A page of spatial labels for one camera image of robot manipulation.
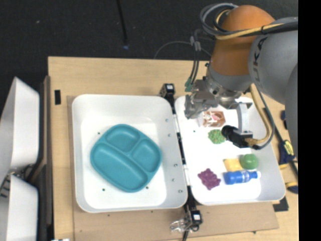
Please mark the brown and white carton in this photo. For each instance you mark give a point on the brown and white carton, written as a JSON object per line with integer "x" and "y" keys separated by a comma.
{"x": 214, "y": 119}

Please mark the yellow cracker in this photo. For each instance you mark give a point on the yellow cracker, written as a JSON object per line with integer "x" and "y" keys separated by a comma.
{"x": 232, "y": 165}

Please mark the thin black and white rod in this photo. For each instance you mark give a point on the thin black and white rod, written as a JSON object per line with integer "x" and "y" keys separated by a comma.
{"x": 181, "y": 144}

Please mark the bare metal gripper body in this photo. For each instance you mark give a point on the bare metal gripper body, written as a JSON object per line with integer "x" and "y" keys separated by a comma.
{"x": 205, "y": 92}

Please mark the black cylinder on white bracket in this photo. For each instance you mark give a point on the black cylinder on white bracket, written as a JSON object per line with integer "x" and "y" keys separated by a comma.
{"x": 235, "y": 135}

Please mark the white plastic tray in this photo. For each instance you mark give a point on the white plastic tray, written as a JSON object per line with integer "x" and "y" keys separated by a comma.
{"x": 233, "y": 194}
{"x": 120, "y": 107}

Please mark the blue divided plate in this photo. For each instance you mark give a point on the blue divided plate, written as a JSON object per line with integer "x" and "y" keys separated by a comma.
{"x": 120, "y": 159}

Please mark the green apple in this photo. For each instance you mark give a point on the green apple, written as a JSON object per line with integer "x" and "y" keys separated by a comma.
{"x": 249, "y": 161}

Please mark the purple grapes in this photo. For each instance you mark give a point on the purple grapes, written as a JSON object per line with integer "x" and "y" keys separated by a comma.
{"x": 209, "y": 179}

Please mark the blue plastic bottle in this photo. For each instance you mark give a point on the blue plastic bottle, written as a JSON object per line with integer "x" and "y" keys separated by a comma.
{"x": 237, "y": 177}

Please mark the green grapes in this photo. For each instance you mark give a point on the green grapes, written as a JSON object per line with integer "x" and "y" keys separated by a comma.
{"x": 215, "y": 137}

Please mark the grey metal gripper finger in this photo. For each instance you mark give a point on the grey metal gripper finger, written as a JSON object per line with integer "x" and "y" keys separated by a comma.
{"x": 208, "y": 106}
{"x": 191, "y": 109}

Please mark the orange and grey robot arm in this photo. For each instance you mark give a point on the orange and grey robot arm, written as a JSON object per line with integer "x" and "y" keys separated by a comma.
{"x": 233, "y": 49}

